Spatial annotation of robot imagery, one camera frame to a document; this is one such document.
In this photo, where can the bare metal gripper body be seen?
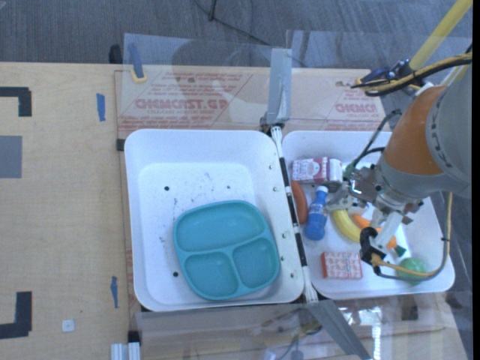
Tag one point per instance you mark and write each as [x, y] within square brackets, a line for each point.
[365, 188]

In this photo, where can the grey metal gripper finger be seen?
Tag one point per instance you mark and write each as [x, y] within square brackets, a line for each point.
[335, 198]
[354, 205]

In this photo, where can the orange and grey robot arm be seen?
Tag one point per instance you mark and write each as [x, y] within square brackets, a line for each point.
[420, 141]

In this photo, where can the orange carrot green top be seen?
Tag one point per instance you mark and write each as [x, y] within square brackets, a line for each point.
[362, 221]

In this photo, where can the yellow banana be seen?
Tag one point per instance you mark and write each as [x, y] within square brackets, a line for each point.
[345, 225]

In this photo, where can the blue bottle white cap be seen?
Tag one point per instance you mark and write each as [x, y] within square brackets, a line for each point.
[317, 219]

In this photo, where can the orange brown sausage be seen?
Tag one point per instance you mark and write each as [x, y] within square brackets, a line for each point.
[300, 203]

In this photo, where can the red and white carton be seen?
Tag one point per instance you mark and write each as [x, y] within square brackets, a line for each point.
[311, 170]

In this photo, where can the red and white packet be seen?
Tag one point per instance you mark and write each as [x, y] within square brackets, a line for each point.
[341, 265]

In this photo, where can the white plastic tray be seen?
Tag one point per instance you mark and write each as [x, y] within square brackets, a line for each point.
[210, 163]
[375, 287]

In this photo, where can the green ball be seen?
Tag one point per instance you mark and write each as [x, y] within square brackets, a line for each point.
[412, 267]

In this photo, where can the teal divided plate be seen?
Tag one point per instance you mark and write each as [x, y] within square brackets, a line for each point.
[225, 249]

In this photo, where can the brown cardboard board red print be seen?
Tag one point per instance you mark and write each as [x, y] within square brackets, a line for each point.
[225, 99]

